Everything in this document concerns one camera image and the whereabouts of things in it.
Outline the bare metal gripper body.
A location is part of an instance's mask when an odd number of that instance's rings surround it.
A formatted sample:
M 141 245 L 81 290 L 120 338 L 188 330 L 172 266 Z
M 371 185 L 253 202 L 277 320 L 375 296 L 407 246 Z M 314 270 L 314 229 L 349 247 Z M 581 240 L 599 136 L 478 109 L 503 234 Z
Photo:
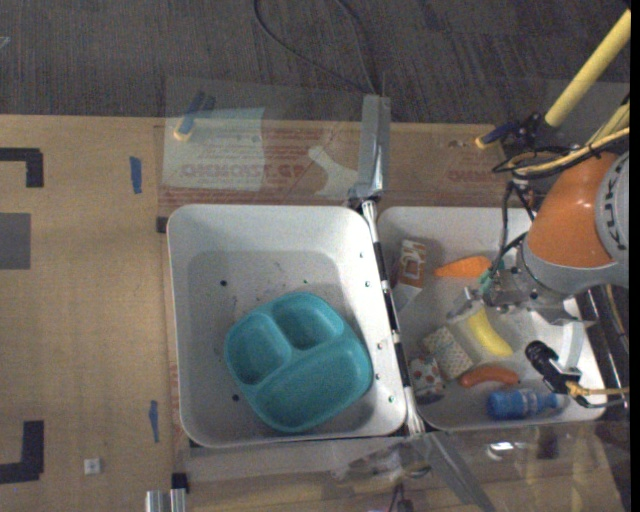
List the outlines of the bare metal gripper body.
M 509 268 L 489 273 L 480 291 L 483 302 L 490 307 L 526 306 L 539 297 L 538 285 L 524 270 Z

